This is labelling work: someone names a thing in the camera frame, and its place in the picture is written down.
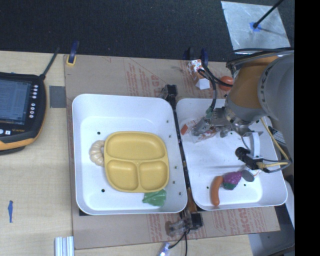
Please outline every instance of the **wooden table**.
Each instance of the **wooden table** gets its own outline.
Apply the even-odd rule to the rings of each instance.
[[[40,75],[52,55],[0,51],[0,72]],[[46,87],[65,86],[63,57],[56,57],[46,75]],[[0,255],[54,256],[55,238],[73,235],[66,120],[65,108],[48,107],[39,138],[22,151],[0,156]],[[153,256],[161,244],[83,249],[74,255]],[[252,255],[247,235],[193,239],[187,245],[188,256]],[[171,255],[185,255],[185,242],[173,248]]]

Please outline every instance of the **cardboard sheet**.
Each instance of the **cardboard sheet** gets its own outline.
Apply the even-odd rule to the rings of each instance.
[[[180,238],[170,237],[165,229],[166,223],[180,220],[178,213],[86,215],[79,210],[75,188],[72,102],[84,93],[158,97],[167,84],[177,86],[177,101],[212,98],[212,86],[204,90],[196,87],[187,64],[185,60],[78,55],[74,66],[64,65],[75,249],[176,241]],[[225,63],[210,62],[208,67],[218,78],[230,75]],[[217,89],[220,99],[227,93]],[[203,227],[191,232],[188,239],[280,230],[273,206],[202,211],[201,215]]]

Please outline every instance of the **gray square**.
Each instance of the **gray square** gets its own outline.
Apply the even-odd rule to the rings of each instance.
[[[277,8],[254,29],[253,24],[259,21],[272,6],[227,1],[221,1],[221,4],[233,50],[291,47]]]

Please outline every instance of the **yellow plate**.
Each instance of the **yellow plate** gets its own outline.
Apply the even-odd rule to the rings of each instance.
[[[149,132],[118,131],[108,136],[104,167],[110,185],[122,192],[155,192],[169,181],[166,145]]]

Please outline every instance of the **device screen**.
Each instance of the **device screen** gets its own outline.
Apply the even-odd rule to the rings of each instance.
[[[0,123],[24,125],[32,83],[0,79]]]

